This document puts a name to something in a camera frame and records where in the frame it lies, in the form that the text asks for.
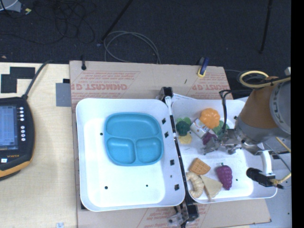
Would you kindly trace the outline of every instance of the touchscreen display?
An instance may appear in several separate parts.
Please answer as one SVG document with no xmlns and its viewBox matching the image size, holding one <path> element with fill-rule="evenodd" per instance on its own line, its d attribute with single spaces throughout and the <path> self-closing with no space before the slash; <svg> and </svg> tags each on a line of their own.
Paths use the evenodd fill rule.
<svg viewBox="0 0 304 228">
<path fill-rule="evenodd" d="M 17 109 L 0 105 L 0 151 L 18 149 Z"/>
</svg>

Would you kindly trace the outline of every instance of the yellow cable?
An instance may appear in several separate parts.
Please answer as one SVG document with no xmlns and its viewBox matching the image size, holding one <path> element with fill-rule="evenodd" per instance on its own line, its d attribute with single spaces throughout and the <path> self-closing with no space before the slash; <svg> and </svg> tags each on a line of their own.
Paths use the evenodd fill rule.
<svg viewBox="0 0 304 228">
<path fill-rule="evenodd" d="M 287 176 L 285 176 L 284 178 L 282 178 L 281 180 L 278 180 L 278 179 L 270 179 L 270 181 L 274 184 L 274 185 L 277 185 L 277 184 L 280 184 L 282 183 L 283 181 L 287 180 L 288 178 L 291 177 L 291 173 L 289 173 Z"/>
<path fill-rule="evenodd" d="M 266 87 L 266 86 L 269 86 L 269 85 L 273 84 L 272 82 L 268 82 L 268 83 L 264 83 L 264 84 L 258 84 L 258 85 L 248 84 L 243 80 L 243 77 L 245 77 L 246 75 L 249 75 L 249 74 L 261 74 L 261 75 L 265 76 L 265 78 L 269 77 L 266 73 L 264 73 L 262 71 L 248 71 L 248 72 L 245 72 L 239 77 L 239 81 L 242 85 L 244 85 L 246 87 L 262 88 L 262 87 Z M 275 80 L 275 83 L 282 83 L 282 82 L 285 82 L 285 81 L 289 81 L 290 79 L 291 79 L 291 77 L 278 79 L 278 80 Z"/>
<path fill-rule="evenodd" d="M 291 153 L 291 149 L 289 149 L 289 148 L 286 146 L 286 144 L 284 144 L 278 137 L 275 137 L 275 138 L 276 138 L 276 140 L 279 141 L 279 143 L 280 143 L 281 145 L 284 146 L 284 148 L 286 148 L 286 149 Z M 282 183 L 283 181 L 287 180 L 287 179 L 290 178 L 290 177 L 291 177 L 291 173 L 289 173 L 287 176 L 285 176 L 285 177 L 282 178 L 281 180 L 278 180 L 278 179 L 271 179 L 270 181 L 276 186 L 277 184 Z"/>
<path fill-rule="evenodd" d="M 275 139 L 278 140 L 279 143 L 280 143 L 281 145 L 283 145 L 283 147 L 284 147 L 285 149 L 287 149 L 289 153 L 291 153 L 291 149 L 289 149 L 289 148 L 282 142 L 282 140 L 280 140 L 278 137 L 275 137 Z"/>
</svg>

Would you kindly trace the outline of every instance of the dark floor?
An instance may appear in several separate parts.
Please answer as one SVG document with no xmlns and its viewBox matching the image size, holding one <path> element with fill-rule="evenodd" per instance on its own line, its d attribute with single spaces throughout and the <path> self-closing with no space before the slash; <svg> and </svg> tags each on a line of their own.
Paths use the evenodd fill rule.
<svg viewBox="0 0 304 228">
<path fill-rule="evenodd" d="M 237 71 L 284 76 L 291 66 L 291 0 L 273 0 L 270 7 L 269 0 L 133 0 L 105 40 L 116 58 L 105 57 L 102 38 L 128 1 L 19 0 L 20 11 L 0 11 L 0 62 L 68 63 L 83 55 L 195 65 L 209 57 L 209 65 L 224 67 L 231 88 L 239 88 Z"/>
</svg>

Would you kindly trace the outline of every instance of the blue plate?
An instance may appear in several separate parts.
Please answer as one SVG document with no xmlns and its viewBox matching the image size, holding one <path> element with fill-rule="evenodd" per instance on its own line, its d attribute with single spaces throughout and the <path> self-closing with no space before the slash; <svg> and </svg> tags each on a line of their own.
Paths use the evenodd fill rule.
<svg viewBox="0 0 304 228">
<path fill-rule="evenodd" d="M 144 113 L 115 113 L 107 117 L 105 149 L 118 165 L 154 164 L 162 158 L 162 130 L 157 120 Z"/>
</svg>

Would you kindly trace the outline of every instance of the toy bread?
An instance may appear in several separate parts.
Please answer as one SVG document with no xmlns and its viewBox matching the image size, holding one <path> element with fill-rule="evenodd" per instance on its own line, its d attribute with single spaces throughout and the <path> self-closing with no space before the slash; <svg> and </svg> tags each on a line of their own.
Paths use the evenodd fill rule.
<svg viewBox="0 0 304 228">
<path fill-rule="evenodd" d="M 187 172 L 186 173 L 187 181 L 190 180 L 193 185 L 193 190 L 190 190 L 189 193 L 194 198 L 199 198 L 204 191 L 204 183 L 202 179 L 193 172 Z"/>
<path fill-rule="evenodd" d="M 196 158 L 192 162 L 189 170 L 197 175 L 204 175 L 210 170 L 210 166 L 201 161 L 199 158 Z"/>
</svg>

